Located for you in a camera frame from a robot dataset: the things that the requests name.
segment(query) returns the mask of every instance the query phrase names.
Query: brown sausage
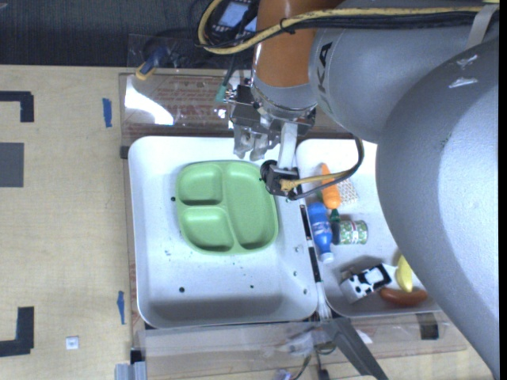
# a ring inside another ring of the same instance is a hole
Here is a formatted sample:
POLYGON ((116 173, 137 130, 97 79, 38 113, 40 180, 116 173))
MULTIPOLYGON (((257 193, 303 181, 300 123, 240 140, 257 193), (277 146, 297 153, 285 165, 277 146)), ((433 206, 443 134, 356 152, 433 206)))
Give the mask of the brown sausage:
POLYGON ((405 291, 384 287, 380 290, 380 297, 399 306, 412 307, 425 301, 428 298, 428 293, 424 290, 406 293, 405 291))

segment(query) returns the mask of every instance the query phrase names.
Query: blue bottle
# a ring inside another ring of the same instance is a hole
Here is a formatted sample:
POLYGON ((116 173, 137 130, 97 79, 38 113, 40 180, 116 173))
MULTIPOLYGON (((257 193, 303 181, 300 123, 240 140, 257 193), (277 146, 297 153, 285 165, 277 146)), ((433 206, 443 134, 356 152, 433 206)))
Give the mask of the blue bottle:
POLYGON ((333 231, 327 218, 326 206, 323 203, 310 204, 308 206, 308 218, 310 219, 311 234, 320 253, 321 262, 326 264, 332 262, 334 260, 334 255, 331 252, 333 231))

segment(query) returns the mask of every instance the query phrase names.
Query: orange carrot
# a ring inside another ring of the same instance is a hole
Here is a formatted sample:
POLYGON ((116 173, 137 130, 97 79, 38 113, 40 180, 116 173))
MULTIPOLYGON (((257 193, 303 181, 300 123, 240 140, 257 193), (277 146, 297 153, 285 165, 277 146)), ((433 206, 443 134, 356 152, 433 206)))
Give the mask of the orange carrot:
MULTIPOLYGON (((323 175, 331 174, 326 163, 322 163, 322 174, 323 175)), ((326 184, 332 180, 333 179, 325 179, 322 181, 322 183, 326 184)), ((330 210, 335 210, 338 207, 340 207, 341 197, 340 197, 340 191, 338 190, 337 185, 333 184, 332 186, 322 189, 322 202, 330 210)))

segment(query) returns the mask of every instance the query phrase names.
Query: gray strap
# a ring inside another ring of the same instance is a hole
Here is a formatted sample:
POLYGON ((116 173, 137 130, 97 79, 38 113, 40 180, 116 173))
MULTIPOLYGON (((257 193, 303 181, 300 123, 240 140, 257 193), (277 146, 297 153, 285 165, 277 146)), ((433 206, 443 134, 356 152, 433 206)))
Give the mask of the gray strap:
POLYGON ((474 23, 472 24, 472 29, 470 30, 470 35, 468 36, 465 51, 482 42, 486 35, 488 25, 490 24, 491 17, 499 6, 499 4, 486 4, 481 11, 477 13, 474 23))

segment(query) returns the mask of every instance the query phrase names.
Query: green can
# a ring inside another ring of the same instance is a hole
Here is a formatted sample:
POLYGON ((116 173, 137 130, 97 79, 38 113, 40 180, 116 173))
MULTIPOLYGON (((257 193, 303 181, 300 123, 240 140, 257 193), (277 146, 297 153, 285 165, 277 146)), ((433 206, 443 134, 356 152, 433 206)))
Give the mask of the green can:
POLYGON ((366 222, 362 220, 341 220, 339 222, 339 233, 339 238, 335 241, 336 245, 364 245, 368 240, 368 226, 366 225, 366 222))

